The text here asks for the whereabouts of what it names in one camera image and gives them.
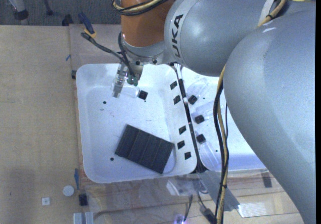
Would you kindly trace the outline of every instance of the white plastic tray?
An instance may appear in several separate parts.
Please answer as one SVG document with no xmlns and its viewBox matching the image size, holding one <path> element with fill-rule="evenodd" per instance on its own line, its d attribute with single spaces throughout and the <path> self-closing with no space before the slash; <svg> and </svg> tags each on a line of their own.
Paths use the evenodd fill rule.
<svg viewBox="0 0 321 224">
<path fill-rule="evenodd" d="M 199 106 L 202 106 L 208 102 L 213 102 L 216 95 L 217 77 L 207 77 L 199 75 L 187 68 L 182 69 L 182 77 L 184 81 L 185 91 L 188 90 L 189 86 L 193 84 L 195 81 L 200 80 L 202 78 L 206 78 L 209 84 L 209 88 L 207 92 L 204 94 L 202 98 L 199 98 L 194 105 L 189 104 L 190 113 L 192 116 L 192 123 L 194 127 L 194 131 L 198 134 L 203 134 L 206 140 L 211 142 L 214 149 L 217 150 L 215 152 L 215 157 L 218 162 L 217 171 L 221 170 L 221 155 L 220 155 L 220 147 L 217 138 L 217 134 L 214 127 L 214 119 L 208 119 L 201 123 L 196 123 L 194 121 L 195 109 Z M 225 120 L 225 97 L 224 90 L 222 92 L 221 98 L 221 111 L 223 119 Z M 244 171 L 244 170 L 254 170 L 254 169 L 266 169 L 264 164 L 260 161 L 260 159 L 253 152 L 251 147 L 243 138 L 242 134 L 238 130 L 231 114 L 227 111 L 227 123 L 228 123 L 228 148 L 229 148 L 229 171 Z"/>
<path fill-rule="evenodd" d="M 80 134 L 84 170 L 96 183 L 112 183 L 191 173 L 196 156 L 176 73 L 167 65 L 146 65 L 139 88 L 148 92 L 146 101 L 120 95 L 110 89 L 118 64 L 87 64 L 76 74 Z M 174 104 L 173 99 L 180 96 Z M 126 124 L 171 141 L 175 147 L 163 174 L 115 155 Z M 186 130 L 179 134 L 179 128 Z M 178 143 L 184 146 L 178 149 Z"/>
</svg>

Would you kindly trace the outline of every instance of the white cap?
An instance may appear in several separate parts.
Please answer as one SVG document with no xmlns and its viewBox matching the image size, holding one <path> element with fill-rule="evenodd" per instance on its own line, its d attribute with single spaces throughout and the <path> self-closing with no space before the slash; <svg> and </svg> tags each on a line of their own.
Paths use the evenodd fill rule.
<svg viewBox="0 0 321 224">
<path fill-rule="evenodd" d="M 71 185 L 65 186 L 64 189 L 62 190 L 62 193 L 68 197 L 72 196 L 74 192 L 75 192 L 75 189 Z"/>
</svg>

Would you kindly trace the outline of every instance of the wooden floor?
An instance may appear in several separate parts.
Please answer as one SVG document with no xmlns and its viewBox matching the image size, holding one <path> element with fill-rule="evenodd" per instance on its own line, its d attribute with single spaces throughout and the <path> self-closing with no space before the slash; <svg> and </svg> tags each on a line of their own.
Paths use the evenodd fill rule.
<svg viewBox="0 0 321 224">
<path fill-rule="evenodd" d="M 73 213 L 99 212 L 108 206 L 103 198 L 100 204 L 92 201 L 83 208 L 77 196 L 81 190 L 71 197 L 62 193 L 66 185 L 76 188 L 74 171 L 79 168 L 70 54 L 68 27 L 0 26 L 1 224 L 72 223 Z M 264 186 L 251 186 L 250 177 L 234 180 L 231 190 L 243 208 L 257 211 L 243 214 L 265 216 L 242 218 L 233 210 L 225 213 L 224 223 L 303 224 L 292 201 L 277 185 L 274 192 L 265 193 Z M 132 199 L 140 198 L 144 207 L 107 212 L 95 223 L 170 224 L 175 214 L 185 212 L 184 201 L 148 207 L 148 197 L 139 195 Z M 127 196 L 114 194 L 112 202 L 124 205 Z M 42 206 L 43 197 L 50 198 L 50 205 Z M 204 204 L 215 209 L 208 197 Z M 186 223 L 206 223 L 199 209 L 195 199 Z"/>
</svg>

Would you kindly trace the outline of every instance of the small white square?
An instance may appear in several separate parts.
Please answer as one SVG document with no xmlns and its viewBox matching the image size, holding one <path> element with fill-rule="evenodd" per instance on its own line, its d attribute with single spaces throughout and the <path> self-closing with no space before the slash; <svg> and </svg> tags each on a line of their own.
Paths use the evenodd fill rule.
<svg viewBox="0 0 321 224">
<path fill-rule="evenodd" d="M 41 198 L 41 204 L 42 204 L 42 206 L 50 205 L 50 197 Z"/>
</svg>

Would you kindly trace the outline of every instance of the orange object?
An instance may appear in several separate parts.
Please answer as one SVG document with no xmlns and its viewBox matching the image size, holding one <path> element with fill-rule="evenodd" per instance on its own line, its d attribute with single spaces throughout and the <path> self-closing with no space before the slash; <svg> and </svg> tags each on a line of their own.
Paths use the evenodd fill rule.
<svg viewBox="0 0 321 224">
<path fill-rule="evenodd" d="M 148 0 L 121 0 L 122 7 L 129 7 Z M 145 47 L 164 40 L 164 23 L 174 0 L 168 0 L 140 15 L 121 15 L 124 40 L 132 46 Z"/>
</svg>

